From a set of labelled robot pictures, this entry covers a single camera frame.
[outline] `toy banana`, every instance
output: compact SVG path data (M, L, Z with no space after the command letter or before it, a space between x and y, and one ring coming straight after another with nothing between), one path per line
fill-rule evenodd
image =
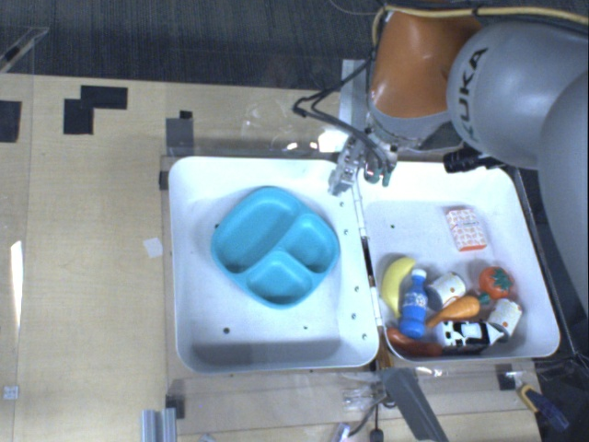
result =
M385 276L383 277L382 286L380 287L380 296L385 303L393 310L395 318L399 318L398 301L401 288L401 282L415 265L415 260L411 257L401 257L391 263Z

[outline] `wooden floor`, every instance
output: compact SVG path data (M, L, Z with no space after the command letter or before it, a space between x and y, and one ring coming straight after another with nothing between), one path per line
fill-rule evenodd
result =
M6 337L9 323L0 322L0 381L19 386L16 402L0 401L0 439L140 440L141 411L163 409L167 393L164 270L161 257L150 257L144 246L147 239L162 239L158 173L165 119L192 111L205 144L255 137L263 145L276 133L305 128L283 115L298 93L48 76L31 86L24 76L9 77L13 95L18 87L34 90L20 97L23 112L31 113L30 142L23 125L19 143L0 145L0 164L9 172L0 179L0 194L26 205L26 211L15 206L17 216L0 217L0 224L22 221L26 231L17 354L14 339ZM127 110L95 110L93 135L64 135L64 99L79 99L84 84L129 88ZM28 156L29 170L17 162ZM27 180L29 194L19 196L14 185ZM4 285L0 292L7 299ZM535 416L515 393L485 393L495 396L508 398L509 411L500 409L502 402L487 412L444 413L440 422L448 437L539 440ZM435 407L444 405L443 397ZM465 398L474 401L477 393ZM335 424L326 423L211 436L217 442L329 440ZM390 439L412 440L398 414L381 425ZM353 440L367 440L367 429Z

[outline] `dark background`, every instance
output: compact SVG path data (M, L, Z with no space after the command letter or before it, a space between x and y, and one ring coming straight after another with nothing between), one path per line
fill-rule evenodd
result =
M372 0L334 1L354 11L376 10ZM587 15L589 0L487 4ZM0 0L0 53L21 33L15 27L47 27L35 52L36 74L323 88L339 79L342 59L368 54L371 22L342 13L328 0ZM14 68L32 70L25 59ZM583 360L570 355L572 347L587 354L587 318L552 243L537 177L524 174L570 334L537 370L545 394L572 427L560 436L541 418L538 423L545 440L585 440L589 378Z

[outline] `blue bottle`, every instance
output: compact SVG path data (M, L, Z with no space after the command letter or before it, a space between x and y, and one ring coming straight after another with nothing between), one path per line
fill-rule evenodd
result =
M411 272L413 285L403 297L401 319L398 329L411 339L421 339L425 333L425 313L427 311L427 295L423 283L427 273L422 269Z

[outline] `blue divided plate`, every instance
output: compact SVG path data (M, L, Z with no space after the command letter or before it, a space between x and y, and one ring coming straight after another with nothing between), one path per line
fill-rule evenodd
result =
M340 256L333 230L291 193L254 191L213 234L215 263L246 293L272 308L307 298Z

